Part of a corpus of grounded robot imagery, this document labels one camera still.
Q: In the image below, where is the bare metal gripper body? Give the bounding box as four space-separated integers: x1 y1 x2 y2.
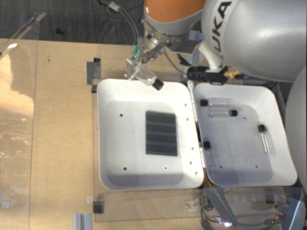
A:
138 31 173 65

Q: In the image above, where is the clear bottle with black cap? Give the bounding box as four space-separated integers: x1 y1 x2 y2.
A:
130 69 165 91
202 140 219 173
206 106 238 118
257 124 275 155
199 97 231 108

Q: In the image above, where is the black ribbed rack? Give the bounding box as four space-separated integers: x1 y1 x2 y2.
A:
145 110 179 157

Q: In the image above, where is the white plastic tray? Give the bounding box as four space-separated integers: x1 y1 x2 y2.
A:
95 78 205 191
193 82 298 188

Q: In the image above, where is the thin black and white rod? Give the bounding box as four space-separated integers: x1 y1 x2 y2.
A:
188 80 206 170

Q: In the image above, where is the black cylinder on white bracket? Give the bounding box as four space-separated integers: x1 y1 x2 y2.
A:
186 43 229 85

